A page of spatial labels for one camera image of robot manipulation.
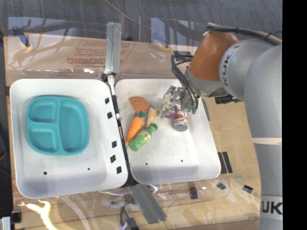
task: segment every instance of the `white object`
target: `white object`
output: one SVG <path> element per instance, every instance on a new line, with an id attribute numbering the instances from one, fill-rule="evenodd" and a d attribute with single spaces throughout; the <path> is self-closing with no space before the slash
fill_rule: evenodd
<path id="1" fill-rule="evenodd" d="M 114 76 L 113 76 L 113 75 L 109 75 L 109 76 L 107 77 L 107 82 L 108 82 L 109 85 L 110 85 L 111 94 L 112 94 L 112 95 L 115 95 L 115 89 L 114 89 L 115 80 L 114 80 Z"/>
<path id="2" fill-rule="evenodd" d="M 125 136 L 135 117 L 129 98 L 142 97 L 157 108 L 170 85 L 181 87 L 174 79 L 124 79 L 115 85 Z M 195 115 L 188 113 L 186 131 L 174 130 L 173 119 L 157 117 L 154 123 L 157 131 L 140 150 L 127 146 L 131 172 L 137 182 L 180 183 L 213 179 L 220 174 L 220 160 L 201 101 Z"/>
<path id="3" fill-rule="evenodd" d="M 30 147 L 25 129 L 27 106 L 41 95 L 67 96 L 84 104 L 90 139 L 82 153 L 45 155 Z M 12 84 L 10 97 L 16 184 L 21 194 L 28 198 L 43 198 L 107 190 L 125 184 L 128 171 L 110 89 L 104 82 L 21 79 Z"/>

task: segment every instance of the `gray carpet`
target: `gray carpet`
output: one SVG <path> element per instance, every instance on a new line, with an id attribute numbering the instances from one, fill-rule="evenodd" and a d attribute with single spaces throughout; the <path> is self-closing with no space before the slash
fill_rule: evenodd
<path id="1" fill-rule="evenodd" d="M 166 45 L 197 46 L 208 22 L 259 30 L 279 38 L 283 29 L 283 0 L 0 0 L 0 14 L 4 35 L 12 35 L 11 26 L 16 24 L 25 32 L 68 35 L 68 29 L 76 27 L 72 35 L 105 38 L 106 23 L 118 22 L 123 25 L 123 40 L 158 40 Z M 30 18 L 45 20 L 35 24 Z M 49 25 L 47 19 L 64 21 Z M 151 29 L 163 33 L 153 34 Z M 3 57 L 0 47 L 0 132 L 8 149 Z M 10 171 L 8 150 L 0 169 Z M 0 218 L 12 210 L 11 190 L 8 175 L 0 172 Z"/>

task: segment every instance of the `black cable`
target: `black cable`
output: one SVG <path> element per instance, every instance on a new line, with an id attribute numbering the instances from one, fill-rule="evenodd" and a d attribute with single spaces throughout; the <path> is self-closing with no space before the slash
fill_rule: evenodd
<path id="1" fill-rule="evenodd" d="M 221 25 L 214 25 L 214 24 L 208 24 L 206 29 L 208 31 L 231 32 L 231 33 L 247 35 L 247 36 L 251 36 L 255 38 L 266 39 L 268 42 L 274 45 L 281 44 L 281 40 L 279 38 L 268 35 L 267 33 L 259 32 L 259 31 L 255 31 L 251 29 L 239 28 L 239 27 L 228 27 L 228 26 L 221 26 Z"/>
<path id="2" fill-rule="evenodd" d="M 178 66 L 178 65 L 180 65 L 180 64 L 182 64 L 182 63 L 186 63 L 186 62 L 189 62 L 189 61 L 191 61 L 190 59 L 187 59 L 187 60 L 183 60 L 183 61 L 181 61 L 181 62 L 179 62 L 179 63 L 176 63 L 176 66 Z"/>
<path id="3" fill-rule="evenodd" d="M 130 219 L 130 217 L 128 216 L 128 214 L 127 214 L 127 212 L 126 212 L 126 210 L 125 210 L 125 208 L 126 208 L 126 206 L 127 206 L 128 204 L 134 204 L 134 205 L 135 205 L 136 203 L 135 203 L 135 202 L 128 202 L 128 203 L 126 203 L 124 206 L 121 207 L 121 209 L 120 209 L 120 215 L 119 215 L 119 221 L 120 221 L 121 226 L 124 225 L 124 221 L 123 221 L 123 214 L 124 214 L 124 213 L 125 213 L 127 219 Z"/>
<path id="4" fill-rule="evenodd" d="M 177 58 L 177 57 L 189 57 L 189 58 L 193 58 L 193 56 L 191 56 L 191 55 L 176 55 L 176 56 L 174 56 L 175 58 Z"/>
<path id="5" fill-rule="evenodd" d="M 188 92 L 191 101 L 192 101 L 192 106 L 194 106 L 194 100 L 192 98 L 191 94 L 191 87 L 189 86 L 189 82 L 185 75 L 180 71 L 180 69 L 177 67 L 177 64 L 175 63 L 175 56 L 171 55 L 171 63 L 172 63 L 172 72 L 176 76 L 176 78 L 180 81 L 180 83 L 185 87 L 185 90 Z"/>
<path id="6" fill-rule="evenodd" d="M 193 89 L 191 88 L 191 86 L 188 86 L 188 88 L 190 89 L 191 94 L 193 95 L 193 97 L 194 97 L 194 99 L 195 99 L 195 103 L 196 103 L 195 108 L 196 108 L 196 110 L 197 110 L 197 109 L 198 109 L 198 98 L 196 97 L 196 95 L 195 95 Z"/>

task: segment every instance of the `plastic sheet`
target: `plastic sheet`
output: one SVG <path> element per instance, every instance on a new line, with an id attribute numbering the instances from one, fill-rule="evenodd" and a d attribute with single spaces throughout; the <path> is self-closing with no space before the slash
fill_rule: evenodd
<path id="1" fill-rule="evenodd" d="M 101 80 L 106 56 L 106 25 L 38 18 L 12 18 L 10 25 L 22 28 L 22 22 L 27 23 L 29 20 L 37 25 L 36 29 L 25 27 L 23 30 L 30 47 L 25 48 L 16 35 L 4 38 L 8 86 L 19 79 Z M 165 28 L 163 20 L 150 18 L 142 21 L 150 21 L 154 31 Z M 56 27 L 63 26 L 65 29 L 55 30 Z M 168 32 L 159 30 L 159 34 L 151 31 L 151 43 L 126 41 L 123 36 L 120 73 L 115 76 L 116 83 L 122 79 L 175 79 L 171 71 L 170 56 L 174 53 L 193 55 L 198 44 L 195 40 L 180 36 L 179 32 L 176 32 L 176 41 L 165 40 L 170 31 L 174 32 L 176 28 L 182 27 L 188 29 L 188 23 L 177 22 L 175 27 L 168 28 Z M 88 35 L 93 37 L 84 37 L 84 28 L 91 28 Z M 179 68 L 184 72 L 188 64 L 180 64 Z M 244 104 L 216 106 L 214 100 L 206 99 L 204 107 L 208 112 L 207 117 L 222 165 L 221 174 L 210 180 L 147 185 L 166 214 L 165 221 L 149 224 L 142 209 L 134 201 L 130 186 L 39 199 L 22 195 L 16 185 L 8 98 L 13 212 L 21 215 L 21 222 L 15 223 L 15 228 L 119 230 L 122 228 L 121 223 L 128 218 L 134 218 L 140 229 L 218 227 L 219 224 L 244 221 L 253 222 L 257 227 L 260 215 L 260 179 Z"/>

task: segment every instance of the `wire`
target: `wire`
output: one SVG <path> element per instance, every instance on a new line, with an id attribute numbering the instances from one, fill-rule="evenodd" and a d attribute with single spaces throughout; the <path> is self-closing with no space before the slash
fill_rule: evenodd
<path id="1" fill-rule="evenodd" d="M 282 43 L 282 40 L 273 36 L 272 33 L 264 33 L 261 31 L 255 31 L 255 30 L 246 29 L 246 28 L 221 26 L 221 25 L 216 25 L 213 23 L 207 23 L 206 29 L 212 32 L 232 32 L 236 34 L 251 36 L 254 38 L 260 38 L 274 45 L 279 45 Z"/>
<path id="2" fill-rule="evenodd" d="M 134 22 L 134 23 L 136 23 L 136 24 L 138 24 L 138 25 L 141 25 L 141 26 L 143 26 L 143 27 L 149 29 L 150 31 L 156 33 L 156 31 L 155 31 L 154 29 L 150 28 L 149 26 L 144 25 L 144 24 L 142 24 L 142 23 L 140 23 L 140 22 L 137 22 L 136 20 L 134 20 L 134 19 L 130 18 L 129 16 L 127 16 L 125 13 L 123 13 L 123 12 L 120 11 L 118 8 L 116 8 L 116 7 L 115 7 L 112 3 L 110 3 L 108 0 L 103 0 L 103 1 L 105 1 L 109 6 L 111 6 L 113 9 L 115 9 L 118 13 L 120 13 L 122 16 L 124 16 L 124 17 L 127 18 L 128 20 L 130 20 L 130 21 L 132 21 L 132 22 Z M 163 39 L 164 39 L 166 42 L 168 42 L 168 43 L 170 44 L 170 41 L 167 40 L 165 37 L 163 37 Z"/>
<path id="3" fill-rule="evenodd" d="M 179 62 L 179 63 L 176 63 L 176 66 L 178 66 L 178 65 L 180 65 L 180 64 L 182 64 L 182 63 L 190 62 L 190 61 L 191 61 L 190 59 L 183 60 L 183 61 L 181 61 L 181 62 Z"/>
<path id="4" fill-rule="evenodd" d="M 126 203 L 124 206 L 122 206 L 122 208 L 120 209 L 120 218 L 119 218 L 119 221 L 120 221 L 120 224 L 121 226 L 123 227 L 124 226 L 124 221 L 123 221 L 123 214 L 125 213 L 126 217 L 128 219 L 130 219 L 130 217 L 128 216 L 126 210 L 125 210 L 125 207 L 128 205 L 128 204 L 136 204 L 135 202 L 128 202 Z"/>
<path id="5" fill-rule="evenodd" d="M 115 194 L 115 193 L 111 193 L 111 192 L 105 192 L 105 191 L 99 191 L 100 193 L 103 194 L 110 194 L 110 195 L 115 195 L 115 196 L 125 196 L 125 195 L 130 195 L 132 194 L 131 192 L 126 192 L 126 193 L 122 193 L 122 194 Z"/>
<path id="6" fill-rule="evenodd" d="M 177 57 L 189 57 L 189 58 L 193 58 L 193 56 L 191 56 L 191 55 L 176 55 L 176 56 L 174 56 L 175 58 L 177 58 Z"/>
<path id="7" fill-rule="evenodd" d="M 179 63 L 175 63 L 175 56 L 171 55 L 171 63 L 172 63 L 172 72 L 173 74 L 176 76 L 176 78 L 180 81 L 180 83 L 185 87 L 185 91 L 188 92 L 191 102 L 192 102 L 192 106 L 194 106 L 194 103 L 196 104 L 196 106 L 198 106 L 198 100 L 195 96 L 195 94 L 193 93 L 192 88 L 189 85 L 189 81 L 187 80 L 187 78 L 183 75 L 183 73 L 180 71 L 180 69 L 177 67 L 178 64 L 184 63 L 186 61 L 181 61 Z"/>
<path id="8" fill-rule="evenodd" d="M 276 33 L 283 33 L 283 31 L 276 31 L 276 32 L 273 32 L 273 34 L 276 34 Z"/>

